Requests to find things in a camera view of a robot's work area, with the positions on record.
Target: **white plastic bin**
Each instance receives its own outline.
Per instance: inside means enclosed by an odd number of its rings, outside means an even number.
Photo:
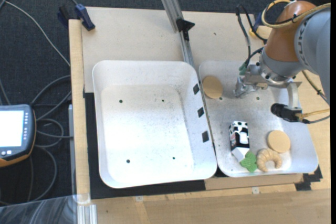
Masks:
[[[180,61],[112,61],[92,72],[99,173],[125,188],[212,177],[217,169],[196,71]]]
[[[270,111],[274,103],[289,103],[287,90],[268,87],[250,92],[244,98],[236,98],[234,89],[241,64],[240,61],[205,61],[199,67],[202,79],[215,76],[224,86],[220,99],[205,99],[219,169],[230,177],[314,172],[318,167],[318,157],[307,125],[287,122]],[[228,127],[236,120],[248,123],[249,146],[254,154],[268,148],[267,135],[270,131],[280,130],[289,136],[291,148],[280,153],[282,166],[279,169],[274,167],[273,162],[267,162],[268,172],[256,169],[250,173],[239,164],[231,153],[228,133]]]

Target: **tan round disk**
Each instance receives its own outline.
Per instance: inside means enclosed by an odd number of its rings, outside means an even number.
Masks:
[[[222,96],[223,86],[216,77],[207,76],[203,79],[203,91],[206,96],[217,99]]]
[[[288,135],[280,130],[269,133],[267,144],[272,150],[278,153],[284,153],[290,149],[290,139]]]

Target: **white cable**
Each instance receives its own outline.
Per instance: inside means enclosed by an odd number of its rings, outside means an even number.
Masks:
[[[25,15],[27,15],[30,19],[33,20],[33,22],[37,25],[37,27],[41,30],[41,32],[43,33],[43,35],[46,37],[46,39],[48,40],[48,42],[51,44],[51,46],[57,51],[57,53],[63,58],[63,60],[68,64],[68,66],[70,66],[69,61],[62,55],[62,53],[56,48],[56,46],[51,42],[51,40],[48,38],[47,34],[44,32],[44,30],[42,29],[42,27],[40,26],[40,24],[38,24],[38,22],[31,17],[27,12],[25,12],[23,9],[19,8],[18,6],[6,1],[7,4],[9,4],[10,6],[15,7],[16,9],[18,9],[19,11],[21,11],[22,13],[24,13]]]

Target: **wooden table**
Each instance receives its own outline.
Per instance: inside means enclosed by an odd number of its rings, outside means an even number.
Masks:
[[[93,22],[100,14],[89,8]],[[214,14],[199,13],[200,19]],[[239,28],[225,29],[225,24],[238,25],[234,14],[227,16],[224,26],[213,31],[215,36],[226,35],[228,43],[238,39],[242,51],[244,37]],[[79,20],[69,22],[69,43],[71,57],[72,104],[75,128],[75,158],[77,194],[87,204],[96,204],[98,223],[328,223],[331,219],[331,176],[330,176],[330,121],[311,124],[309,131],[315,145],[319,166],[323,175],[320,182],[311,183],[312,191],[297,191],[295,183],[304,180],[302,174],[268,175],[245,178],[210,178],[205,180],[206,191],[169,195],[122,197],[91,200],[89,164],[86,137],[86,111],[83,89],[83,40],[87,38]],[[258,40],[253,40],[260,47]],[[327,105],[316,95],[302,74],[298,74],[300,102],[304,112],[322,110]],[[320,85],[319,78],[311,74],[312,80]]]

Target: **croissant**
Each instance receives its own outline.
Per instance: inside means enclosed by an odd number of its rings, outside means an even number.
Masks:
[[[282,159],[276,151],[271,150],[270,148],[264,148],[260,150],[257,155],[257,166],[263,172],[267,172],[266,163],[268,161],[274,161],[275,168],[280,168],[282,166]]]

